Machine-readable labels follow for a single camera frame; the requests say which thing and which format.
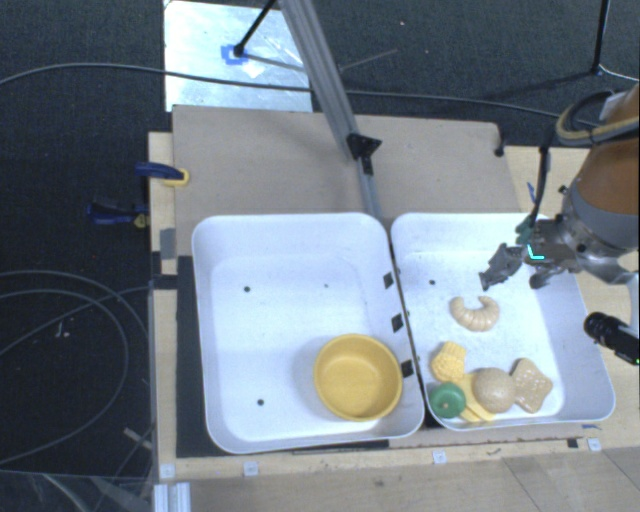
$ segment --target black clamp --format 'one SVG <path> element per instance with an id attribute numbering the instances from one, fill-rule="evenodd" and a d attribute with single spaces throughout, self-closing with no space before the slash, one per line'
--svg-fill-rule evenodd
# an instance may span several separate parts
<path id="1" fill-rule="evenodd" d="M 349 151 L 351 151 L 351 156 L 354 160 L 360 159 L 364 173 L 369 176 L 373 176 L 371 155 L 380 147 L 380 144 L 382 144 L 381 140 L 372 139 L 359 133 L 347 135 L 347 145 L 349 146 Z"/>

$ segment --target black carpet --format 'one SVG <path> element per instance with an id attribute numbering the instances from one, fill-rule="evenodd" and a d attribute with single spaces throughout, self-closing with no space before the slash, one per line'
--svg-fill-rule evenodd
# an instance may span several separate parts
<path id="1" fill-rule="evenodd" d="M 261 6 L 263 2 L 218 2 Z M 560 112 L 582 96 L 630 82 L 588 75 L 598 0 L 450 2 L 317 1 L 347 89 L 491 100 Z M 0 80 L 47 64 L 91 61 L 163 67 L 161 0 L 4 0 Z M 640 4 L 612 2 L 605 66 L 638 75 Z M 393 53 L 359 66 L 349 64 Z M 356 113 L 497 123 L 512 144 L 537 145 L 552 121 L 471 104 L 352 96 Z M 160 77 L 115 70 L 60 70 L 0 87 L 0 272 L 53 269 L 112 289 L 147 284 L 148 232 L 95 226 L 96 197 L 145 202 L 133 175 L 146 160 L 147 133 L 170 129 Z M 69 277 L 0 277 L 0 295 L 64 290 L 96 299 L 102 290 Z M 146 295 L 127 296 L 146 319 Z M 0 351 L 40 324 L 82 304 L 54 293 L 0 300 Z M 83 433 L 2 469 L 113 474 L 134 446 L 123 429 L 149 427 L 148 354 L 131 313 L 105 302 L 122 322 L 130 361 L 122 393 Z M 0 461 L 82 426 L 107 404 L 124 368 L 118 328 L 97 307 L 56 322 L 0 355 Z M 140 475 L 149 454 L 123 468 Z"/>

